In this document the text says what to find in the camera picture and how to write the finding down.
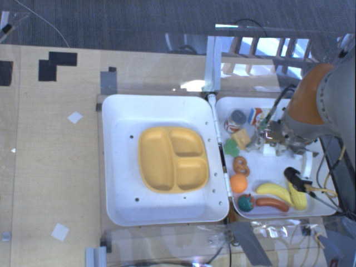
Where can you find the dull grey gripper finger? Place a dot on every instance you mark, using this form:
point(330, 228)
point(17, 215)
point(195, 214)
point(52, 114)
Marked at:
point(253, 144)

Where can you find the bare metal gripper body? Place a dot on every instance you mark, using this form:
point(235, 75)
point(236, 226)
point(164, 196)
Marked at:
point(278, 133)

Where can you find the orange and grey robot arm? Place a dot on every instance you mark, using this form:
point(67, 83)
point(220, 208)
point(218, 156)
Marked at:
point(333, 99)

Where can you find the yellow cheese wedge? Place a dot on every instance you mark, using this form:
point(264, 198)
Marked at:
point(241, 139)

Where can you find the white cube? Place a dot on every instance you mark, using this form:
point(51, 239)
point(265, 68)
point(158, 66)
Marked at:
point(269, 150)

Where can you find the green lettuce leaf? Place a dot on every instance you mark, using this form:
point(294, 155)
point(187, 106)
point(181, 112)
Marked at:
point(231, 148)

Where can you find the brown pretzel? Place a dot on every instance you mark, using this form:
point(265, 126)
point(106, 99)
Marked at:
point(238, 163)

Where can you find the red white and yellow carton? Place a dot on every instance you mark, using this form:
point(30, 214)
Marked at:
point(257, 115)

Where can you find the white plastic tray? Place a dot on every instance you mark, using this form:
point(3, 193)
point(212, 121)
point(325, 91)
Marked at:
point(267, 168)
point(122, 154)

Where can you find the red and white can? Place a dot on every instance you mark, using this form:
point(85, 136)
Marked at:
point(233, 122)

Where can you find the orange fruit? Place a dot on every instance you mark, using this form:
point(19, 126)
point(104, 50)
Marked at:
point(238, 183)

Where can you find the yellow banana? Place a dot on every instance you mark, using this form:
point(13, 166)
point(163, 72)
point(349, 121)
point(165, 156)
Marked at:
point(274, 190)

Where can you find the red strawberry with green top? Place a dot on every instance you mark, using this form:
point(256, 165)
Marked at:
point(245, 203)

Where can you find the red sausage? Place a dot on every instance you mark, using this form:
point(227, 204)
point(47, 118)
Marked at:
point(271, 203)

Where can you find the yellow corn cob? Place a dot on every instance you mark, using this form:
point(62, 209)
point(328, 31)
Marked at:
point(299, 202)

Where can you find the yellow divided plate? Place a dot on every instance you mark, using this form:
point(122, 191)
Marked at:
point(155, 160)

